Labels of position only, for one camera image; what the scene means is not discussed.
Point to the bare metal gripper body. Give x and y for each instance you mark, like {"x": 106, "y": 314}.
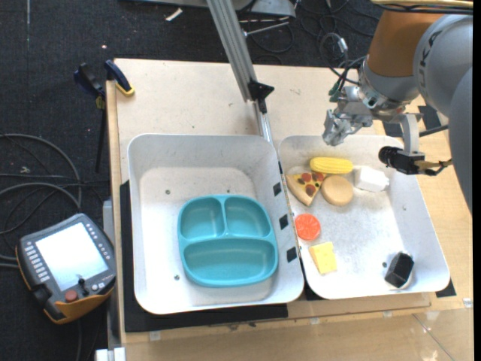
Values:
{"x": 353, "y": 109}

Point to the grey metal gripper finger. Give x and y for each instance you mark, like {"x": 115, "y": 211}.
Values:
{"x": 343, "y": 133}
{"x": 328, "y": 130}

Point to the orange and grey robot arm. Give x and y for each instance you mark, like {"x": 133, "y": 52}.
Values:
{"x": 406, "y": 36}

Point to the yellow corn cob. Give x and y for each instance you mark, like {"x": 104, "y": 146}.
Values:
{"x": 330, "y": 165}

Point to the white carton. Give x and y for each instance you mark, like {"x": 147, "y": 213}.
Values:
{"x": 370, "y": 179}

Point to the tan round biscuit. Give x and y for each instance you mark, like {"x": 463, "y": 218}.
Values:
{"x": 337, "y": 191}

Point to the pizza slice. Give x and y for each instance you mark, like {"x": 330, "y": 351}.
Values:
{"x": 303, "y": 190}

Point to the orange fruit slice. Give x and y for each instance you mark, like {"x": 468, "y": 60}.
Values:
{"x": 307, "y": 226}

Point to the white plastic tray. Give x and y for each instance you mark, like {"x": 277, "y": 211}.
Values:
{"x": 161, "y": 220}
{"x": 360, "y": 246}

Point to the yellow cheese wedge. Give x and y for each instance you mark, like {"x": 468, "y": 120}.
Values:
{"x": 324, "y": 258}

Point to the pale wood board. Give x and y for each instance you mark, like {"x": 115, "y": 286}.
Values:
{"x": 188, "y": 100}

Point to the black cube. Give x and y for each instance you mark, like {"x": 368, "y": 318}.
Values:
{"x": 398, "y": 271}

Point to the blue divided plate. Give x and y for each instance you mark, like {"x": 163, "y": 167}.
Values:
{"x": 225, "y": 258}

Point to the black cylinder on white bracket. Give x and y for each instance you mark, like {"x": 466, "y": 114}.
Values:
{"x": 404, "y": 162}

